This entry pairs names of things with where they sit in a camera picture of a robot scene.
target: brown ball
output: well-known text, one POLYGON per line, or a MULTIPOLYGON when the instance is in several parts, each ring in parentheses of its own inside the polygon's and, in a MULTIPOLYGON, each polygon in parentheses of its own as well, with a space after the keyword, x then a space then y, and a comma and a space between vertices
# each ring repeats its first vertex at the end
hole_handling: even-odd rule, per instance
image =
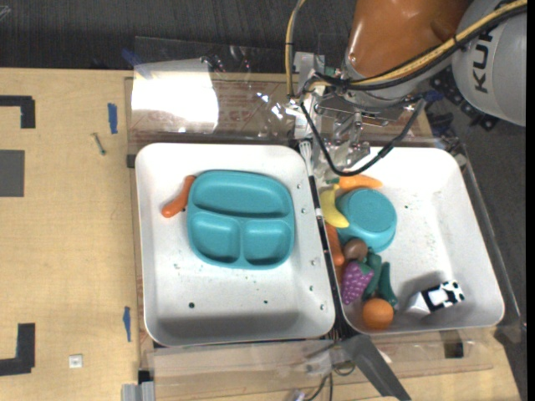
POLYGON ((366 242, 358 237, 355 237, 344 245, 344 257, 347 261, 358 260, 364 261, 368 255, 368 246, 366 242))
POLYGON ((394 308, 382 298, 370 298, 362 308, 362 319, 370 330, 385 330, 394 319, 394 308))

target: screw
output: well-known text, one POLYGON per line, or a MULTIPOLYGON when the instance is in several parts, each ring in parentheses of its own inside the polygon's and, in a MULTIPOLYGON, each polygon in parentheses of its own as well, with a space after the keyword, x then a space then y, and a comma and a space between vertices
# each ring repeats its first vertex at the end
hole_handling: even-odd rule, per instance
POLYGON ((94 142, 97 144, 97 146, 99 147, 99 152, 101 155, 105 155, 106 154, 106 150, 104 150, 104 147, 102 147, 102 144, 100 143, 100 140, 99 140, 99 136, 96 134, 96 132, 94 132, 93 134, 91 134, 91 136, 93 137, 94 139, 94 142))

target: purple grapes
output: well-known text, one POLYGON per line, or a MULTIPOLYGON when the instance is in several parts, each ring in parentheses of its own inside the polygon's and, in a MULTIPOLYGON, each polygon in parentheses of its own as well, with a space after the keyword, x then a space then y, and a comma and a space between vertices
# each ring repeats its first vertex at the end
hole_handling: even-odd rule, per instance
POLYGON ((374 270, 359 261, 350 261, 342 277, 342 302, 350 304, 362 293, 374 275, 374 270))

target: teal divided plate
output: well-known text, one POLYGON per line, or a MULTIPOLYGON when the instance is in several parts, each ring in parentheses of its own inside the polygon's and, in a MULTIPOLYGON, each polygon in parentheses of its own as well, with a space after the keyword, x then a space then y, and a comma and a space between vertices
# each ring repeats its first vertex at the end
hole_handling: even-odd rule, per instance
POLYGON ((204 172, 191 186, 186 213, 191 249, 207 263, 270 269, 292 252, 292 197, 284 185, 266 175, 204 172))
POLYGON ((337 229, 342 244, 358 237, 373 252, 385 250, 395 236, 397 215, 392 202, 377 190, 356 189, 336 199, 349 227, 337 229))

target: gray square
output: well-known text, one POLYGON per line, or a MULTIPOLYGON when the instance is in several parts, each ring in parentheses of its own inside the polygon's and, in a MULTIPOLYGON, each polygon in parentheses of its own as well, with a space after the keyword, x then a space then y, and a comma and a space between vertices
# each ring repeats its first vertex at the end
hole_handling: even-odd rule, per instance
POLYGON ((24 150, 0 150, 0 197, 24 196, 24 150))

